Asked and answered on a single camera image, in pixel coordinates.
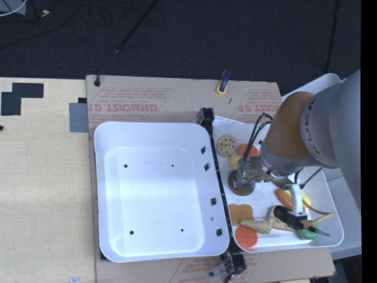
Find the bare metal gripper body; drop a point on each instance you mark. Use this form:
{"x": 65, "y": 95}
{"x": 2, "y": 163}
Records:
{"x": 250, "y": 171}

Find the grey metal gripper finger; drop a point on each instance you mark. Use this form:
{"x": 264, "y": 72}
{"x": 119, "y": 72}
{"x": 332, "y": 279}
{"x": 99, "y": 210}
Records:
{"x": 251, "y": 184}
{"x": 238, "y": 184}

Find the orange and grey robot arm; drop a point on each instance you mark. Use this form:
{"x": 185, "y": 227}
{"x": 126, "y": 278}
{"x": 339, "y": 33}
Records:
{"x": 324, "y": 122}

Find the brown toy doughnut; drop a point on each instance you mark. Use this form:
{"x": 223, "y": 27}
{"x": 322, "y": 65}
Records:
{"x": 243, "y": 191}

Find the thin black rod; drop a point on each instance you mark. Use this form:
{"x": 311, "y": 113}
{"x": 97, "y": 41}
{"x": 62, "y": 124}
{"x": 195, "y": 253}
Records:
{"x": 220, "y": 181}

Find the small yellow toy food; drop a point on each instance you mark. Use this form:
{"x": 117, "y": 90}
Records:
{"x": 233, "y": 161}

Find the white plastic tray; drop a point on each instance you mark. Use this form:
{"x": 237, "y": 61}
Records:
{"x": 265, "y": 199}
{"x": 153, "y": 193}

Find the orange round toy slice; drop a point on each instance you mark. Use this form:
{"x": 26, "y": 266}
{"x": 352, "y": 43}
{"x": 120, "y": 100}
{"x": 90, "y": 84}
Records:
{"x": 246, "y": 149}

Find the brown toy bread slice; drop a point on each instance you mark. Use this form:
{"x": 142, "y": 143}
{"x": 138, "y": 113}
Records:
{"x": 240, "y": 212}

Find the beige chocolate chip biscuit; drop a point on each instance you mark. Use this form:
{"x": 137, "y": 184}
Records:
{"x": 226, "y": 145}

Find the cream toy food piece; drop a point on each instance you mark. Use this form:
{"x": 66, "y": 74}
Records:
{"x": 272, "y": 217}

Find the beige toy ice cream cone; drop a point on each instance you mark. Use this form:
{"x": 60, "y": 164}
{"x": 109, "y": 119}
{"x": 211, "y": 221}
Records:
{"x": 259, "y": 225}

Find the orange round toy disc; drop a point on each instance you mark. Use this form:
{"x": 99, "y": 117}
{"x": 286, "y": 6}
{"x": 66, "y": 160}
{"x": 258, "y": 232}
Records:
{"x": 246, "y": 236}

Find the yellow toy corn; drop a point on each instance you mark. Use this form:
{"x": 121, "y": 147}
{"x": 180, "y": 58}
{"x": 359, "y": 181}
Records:
{"x": 306, "y": 199}

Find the green round toy food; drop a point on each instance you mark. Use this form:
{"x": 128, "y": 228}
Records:
{"x": 307, "y": 234}

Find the brown cardboard board red print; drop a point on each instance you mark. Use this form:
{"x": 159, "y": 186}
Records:
{"x": 165, "y": 105}

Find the black cylinder on white bracket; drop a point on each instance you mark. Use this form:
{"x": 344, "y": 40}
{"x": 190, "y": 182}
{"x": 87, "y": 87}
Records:
{"x": 296, "y": 205}

